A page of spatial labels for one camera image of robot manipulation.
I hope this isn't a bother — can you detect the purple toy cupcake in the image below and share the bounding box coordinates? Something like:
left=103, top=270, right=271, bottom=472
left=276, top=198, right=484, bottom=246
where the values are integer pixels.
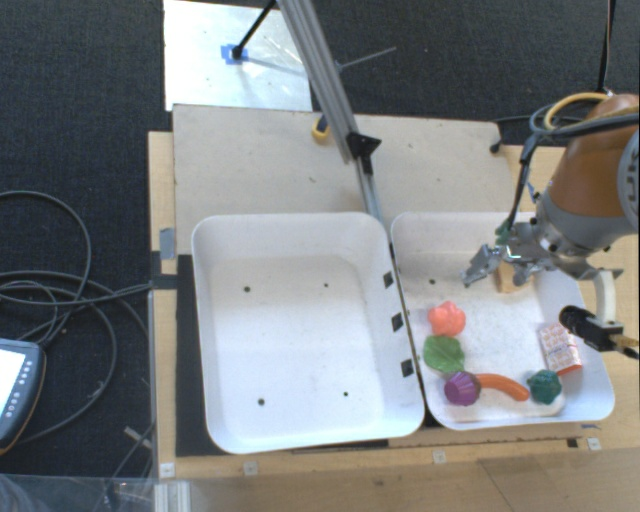
left=443, top=370, right=483, bottom=407

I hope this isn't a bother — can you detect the green toy leaf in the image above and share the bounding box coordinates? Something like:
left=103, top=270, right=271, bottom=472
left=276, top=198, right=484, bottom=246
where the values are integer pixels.
left=422, top=334, right=467, bottom=374

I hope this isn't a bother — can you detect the thin black rod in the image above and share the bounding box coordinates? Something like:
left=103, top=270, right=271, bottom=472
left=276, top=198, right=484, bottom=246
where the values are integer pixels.
left=387, top=241, right=427, bottom=407

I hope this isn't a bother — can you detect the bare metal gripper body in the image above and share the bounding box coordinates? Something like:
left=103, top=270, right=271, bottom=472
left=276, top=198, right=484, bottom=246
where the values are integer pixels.
left=495, top=220, right=604, bottom=282

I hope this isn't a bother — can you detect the orange toy food lump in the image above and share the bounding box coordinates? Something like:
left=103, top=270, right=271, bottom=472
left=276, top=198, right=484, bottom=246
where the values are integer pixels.
left=427, top=300, right=468, bottom=337

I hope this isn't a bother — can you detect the white and orange packet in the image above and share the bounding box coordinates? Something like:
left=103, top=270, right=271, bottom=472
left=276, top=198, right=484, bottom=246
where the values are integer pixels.
left=537, top=321, right=584, bottom=377

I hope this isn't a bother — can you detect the orange toy sausage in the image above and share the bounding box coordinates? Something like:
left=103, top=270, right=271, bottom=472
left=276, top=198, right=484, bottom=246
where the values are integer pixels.
left=474, top=372, right=531, bottom=403

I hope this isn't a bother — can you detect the white plastic tray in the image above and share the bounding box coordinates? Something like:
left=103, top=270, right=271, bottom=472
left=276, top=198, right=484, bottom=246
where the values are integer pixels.
left=390, top=210, right=617, bottom=432
left=190, top=211, right=427, bottom=456

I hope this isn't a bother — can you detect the green toy broccoli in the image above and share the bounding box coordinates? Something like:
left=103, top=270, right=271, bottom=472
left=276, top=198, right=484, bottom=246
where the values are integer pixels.
left=526, top=369, right=564, bottom=406

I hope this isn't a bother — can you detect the tan bread slice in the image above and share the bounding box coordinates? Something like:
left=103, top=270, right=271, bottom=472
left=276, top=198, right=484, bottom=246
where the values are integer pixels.
left=493, top=263, right=529, bottom=295

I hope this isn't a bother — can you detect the black cylinder on white bracket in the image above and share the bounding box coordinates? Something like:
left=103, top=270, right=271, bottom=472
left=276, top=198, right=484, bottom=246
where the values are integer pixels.
left=558, top=267, right=626, bottom=352

